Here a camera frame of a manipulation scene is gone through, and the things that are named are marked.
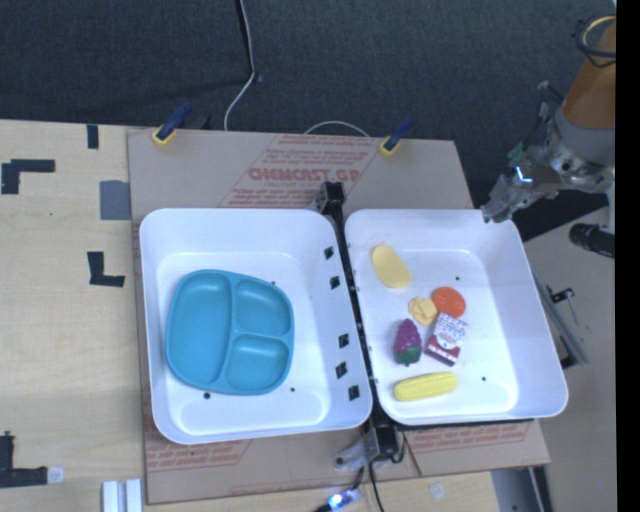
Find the dark background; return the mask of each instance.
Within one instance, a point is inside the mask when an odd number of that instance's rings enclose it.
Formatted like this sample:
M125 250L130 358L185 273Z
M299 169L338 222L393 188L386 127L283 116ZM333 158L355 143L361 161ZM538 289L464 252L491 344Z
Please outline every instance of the dark background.
M474 205L583 62L579 20L609 0L244 0L259 80L230 130L303 133L338 120L374 137L455 141ZM157 126L191 103L222 130L251 73L236 0L0 0L0 118ZM314 131L357 135L341 125ZM606 205L561 192L514 216L523 239Z

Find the white cable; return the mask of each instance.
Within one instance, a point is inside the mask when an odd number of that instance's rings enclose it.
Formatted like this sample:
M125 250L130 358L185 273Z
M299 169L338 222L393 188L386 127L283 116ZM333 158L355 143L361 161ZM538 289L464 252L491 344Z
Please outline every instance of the white cable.
M245 8L244 8L244 2L242 0L238 0L238 1L240 3L240 10L242 11L242 18L244 19L244 26L245 26L245 28L247 30L247 46L249 48L249 63L251 65L251 76L249 77L249 80L244 85L244 87L240 90L240 93L238 93L236 98L231 102L231 105L229 105L229 108L227 109L227 112L224 115L224 130L225 131L227 131L229 129L229 114L231 114L231 111L233 110L233 107L236 106L236 103L238 103L238 101L240 100L240 98L242 98L244 93L247 92L247 89L249 88L249 86L253 82L254 78L256 77L256 68L255 68L255 65L253 63L253 44L251 42L251 30L249 29L249 20L247 19L247 13L246 13Z
M316 128L320 128L321 126L325 126L327 124L341 124L343 126L347 126L349 128L351 128L352 130L357 131L358 133L360 133L361 135L363 135L364 137L371 137L367 132L365 132L364 130L361 130L360 128L358 128L357 126L351 124L351 123L345 123L344 121L323 121L322 123L318 123L316 125L313 125L311 128L309 128L306 132L304 132L305 135L308 135L309 133L311 133L313 130L315 130Z

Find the black hole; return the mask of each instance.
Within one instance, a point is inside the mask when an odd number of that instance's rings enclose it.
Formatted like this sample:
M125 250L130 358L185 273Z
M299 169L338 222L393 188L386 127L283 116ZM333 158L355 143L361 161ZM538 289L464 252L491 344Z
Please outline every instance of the black hole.
M336 377L340 378L345 373L347 373L347 363L346 362L342 362L338 366L336 366Z
M351 386L349 388L349 400L355 400L360 396L360 388L358 386Z

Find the white tray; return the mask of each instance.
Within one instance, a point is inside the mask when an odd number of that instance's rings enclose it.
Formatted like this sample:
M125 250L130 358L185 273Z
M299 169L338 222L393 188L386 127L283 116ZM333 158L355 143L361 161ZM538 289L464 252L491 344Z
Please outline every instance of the white tray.
M380 405L405 425L485 422L553 416L567 387L518 231L511 221L485 223L479 210L360 210L346 222L349 257ZM386 287L371 265L373 247L390 245L413 275L403 289ZM462 293L469 324L458 362L431 357L405 367L393 359L408 304L439 286ZM419 328L426 340L432 327ZM447 395L399 402L393 384L453 371Z
M338 430L368 418L371 389L325 217L308 210L157 210L142 222L140 249L152 411L168 439L195 444ZM274 391L206 392L168 368L164 332L173 291L181 277L201 269L273 282L291 301L293 360Z

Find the purple eggplant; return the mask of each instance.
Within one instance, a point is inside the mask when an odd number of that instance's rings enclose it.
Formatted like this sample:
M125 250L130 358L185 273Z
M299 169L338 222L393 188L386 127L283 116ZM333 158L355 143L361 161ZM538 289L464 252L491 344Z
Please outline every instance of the purple eggplant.
M405 319L398 327L396 339L393 342L393 357L397 363L409 366L417 363L422 355L422 340L418 334L416 324Z

